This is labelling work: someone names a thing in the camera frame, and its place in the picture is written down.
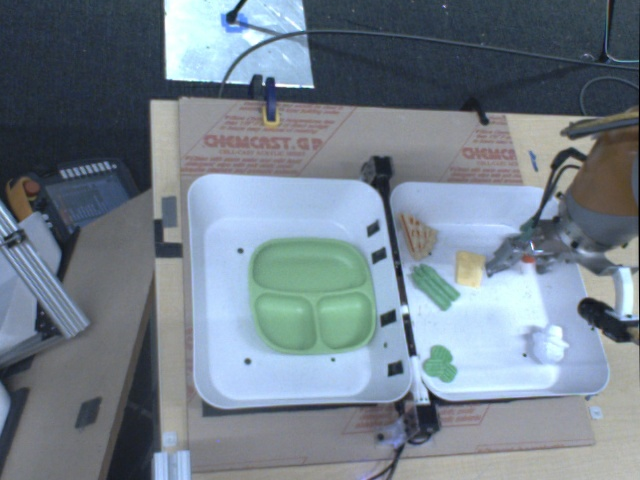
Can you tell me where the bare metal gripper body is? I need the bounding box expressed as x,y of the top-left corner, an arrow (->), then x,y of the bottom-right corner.
514,216 -> 610,273

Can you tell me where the yellow toy cheese block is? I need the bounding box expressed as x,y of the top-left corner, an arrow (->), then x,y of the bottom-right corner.
454,250 -> 487,289

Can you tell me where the white plastic tray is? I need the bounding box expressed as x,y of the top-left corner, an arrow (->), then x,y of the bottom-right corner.
187,172 -> 415,410
389,181 -> 611,402

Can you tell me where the green toy asparagus bundle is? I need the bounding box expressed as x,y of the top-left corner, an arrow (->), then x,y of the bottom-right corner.
410,263 -> 461,312

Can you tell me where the white crumpled lump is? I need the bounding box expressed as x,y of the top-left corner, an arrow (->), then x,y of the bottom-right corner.
524,324 -> 571,365

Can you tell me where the toy pizza slice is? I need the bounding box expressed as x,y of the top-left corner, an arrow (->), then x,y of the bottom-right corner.
398,212 -> 440,261

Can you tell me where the thin black and white rod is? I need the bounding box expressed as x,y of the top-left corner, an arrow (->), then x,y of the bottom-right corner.
375,170 -> 427,405

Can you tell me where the green divided plate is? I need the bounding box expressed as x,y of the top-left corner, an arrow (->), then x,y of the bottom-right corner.
248,237 -> 378,355

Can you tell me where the brown cardboard board, red print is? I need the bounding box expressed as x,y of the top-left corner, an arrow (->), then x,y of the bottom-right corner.
177,96 -> 597,474

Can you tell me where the black cylinder on white bracket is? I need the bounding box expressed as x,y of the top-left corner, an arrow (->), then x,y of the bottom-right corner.
577,265 -> 640,344

